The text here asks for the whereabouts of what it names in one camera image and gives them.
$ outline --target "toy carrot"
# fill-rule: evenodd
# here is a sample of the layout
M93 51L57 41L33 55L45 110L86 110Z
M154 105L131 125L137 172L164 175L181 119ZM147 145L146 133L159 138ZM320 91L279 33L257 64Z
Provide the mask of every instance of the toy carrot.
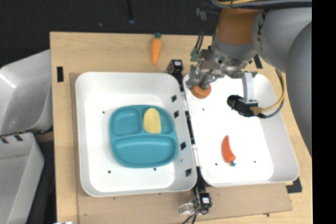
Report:
M228 135L224 137L224 140L222 143L222 154L223 154L224 161L226 163L231 163L232 166L236 165L233 162L236 159L236 156L232 153L232 150L230 148L230 141L229 141Z
M152 41L152 63L154 66L156 66L159 60L160 52L162 49L162 41L160 37L160 33L155 33L155 38Z

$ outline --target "wooden table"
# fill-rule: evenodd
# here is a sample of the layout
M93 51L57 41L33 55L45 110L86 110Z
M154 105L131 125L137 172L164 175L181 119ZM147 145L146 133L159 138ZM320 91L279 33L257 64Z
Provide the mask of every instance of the wooden table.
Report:
M163 49L156 67L151 65L149 47L152 39L153 35L146 34L50 33L58 221L80 223L79 220L85 219L87 216L87 214L81 216L82 211L78 198L80 195L77 191L75 144L71 120L70 74L87 71L163 72L172 59L181 59L184 63L184 72L189 72L189 67L192 64L189 55L196 43L196 36L163 35ZM203 44L205 44L204 46L210 45L211 37L205 37ZM263 61L262 64L264 68L257 71L264 74L274 84L275 94L280 96L281 87L274 69ZM255 64L250 64L246 70L256 70ZM286 207L281 208L279 205L279 210L274 210L276 213L267 217L254 215L253 211L248 210L248 205L245 205L245 209L241 208L240 214L237 214L240 217L230 218L230 215L227 215L228 218L215 220L199 217L198 221L203 220L202 223L205 224L312 223L312 159L299 133L287 98L281 113L300 166L299 177L303 187L301 193L289 194L293 210L286 209ZM286 189L284 184L276 187L280 192L283 188ZM102 215L109 217L108 212L98 210L96 216ZM176 221L176 217L174 219L175 222L183 222L185 217L179 218L178 221Z

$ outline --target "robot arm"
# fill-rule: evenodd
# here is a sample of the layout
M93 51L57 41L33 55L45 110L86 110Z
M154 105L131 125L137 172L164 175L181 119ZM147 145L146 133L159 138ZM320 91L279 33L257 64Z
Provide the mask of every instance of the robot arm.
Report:
M292 111L311 155L312 1L211 1L222 8L221 14L212 45L195 57L197 64L191 66L187 87L196 97L206 98L211 82L224 76L243 78L242 69L259 54L286 73ZM231 99L228 104L236 101L241 100Z

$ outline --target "blue plate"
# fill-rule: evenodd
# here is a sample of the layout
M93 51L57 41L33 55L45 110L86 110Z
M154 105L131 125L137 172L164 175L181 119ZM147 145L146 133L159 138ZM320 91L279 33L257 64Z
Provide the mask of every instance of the blue plate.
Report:
M160 134L148 133L143 128L143 116L149 108L157 109L160 114ZM158 167L176 158L178 143L173 120L158 106L131 105L115 110L109 131L113 155L124 166Z

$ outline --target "red chili pepper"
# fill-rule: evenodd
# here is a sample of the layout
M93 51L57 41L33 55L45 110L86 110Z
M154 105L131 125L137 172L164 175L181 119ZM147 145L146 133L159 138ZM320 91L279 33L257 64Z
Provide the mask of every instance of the red chili pepper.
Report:
M223 155L224 161L226 163L231 163L232 166L236 165L233 162L236 159L236 156L232 153L228 135L226 135L224 137L224 140L223 140L223 143L222 143L222 155Z

